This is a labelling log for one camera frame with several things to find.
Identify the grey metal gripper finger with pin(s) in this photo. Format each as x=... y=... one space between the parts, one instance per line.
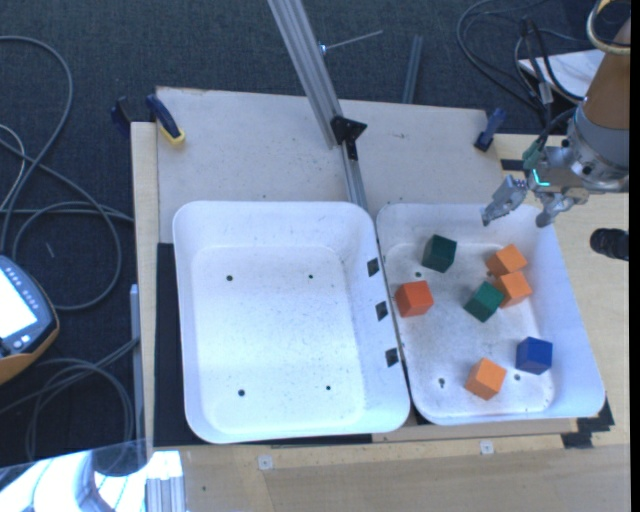
x=555 y=207
x=502 y=200

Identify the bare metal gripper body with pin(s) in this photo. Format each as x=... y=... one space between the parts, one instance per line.
x=562 y=172

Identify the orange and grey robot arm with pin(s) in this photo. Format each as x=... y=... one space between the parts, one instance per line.
x=607 y=95

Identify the orange cube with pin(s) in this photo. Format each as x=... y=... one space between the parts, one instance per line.
x=515 y=290
x=485 y=378
x=507 y=260

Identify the green cube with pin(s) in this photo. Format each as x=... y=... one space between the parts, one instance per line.
x=484 y=301
x=439 y=252

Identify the red-orange cube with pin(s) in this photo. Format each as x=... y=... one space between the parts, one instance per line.
x=414 y=299

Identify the blue cube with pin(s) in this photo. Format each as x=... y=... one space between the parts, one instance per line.
x=534 y=355

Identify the white plastic tray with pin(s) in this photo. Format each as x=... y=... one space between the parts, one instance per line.
x=280 y=340
x=450 y=350

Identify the pale wood board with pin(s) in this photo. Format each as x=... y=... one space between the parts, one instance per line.
x=250 y=150

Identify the black cylinder on white bracket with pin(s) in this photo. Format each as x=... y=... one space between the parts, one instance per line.
x=610 y=243

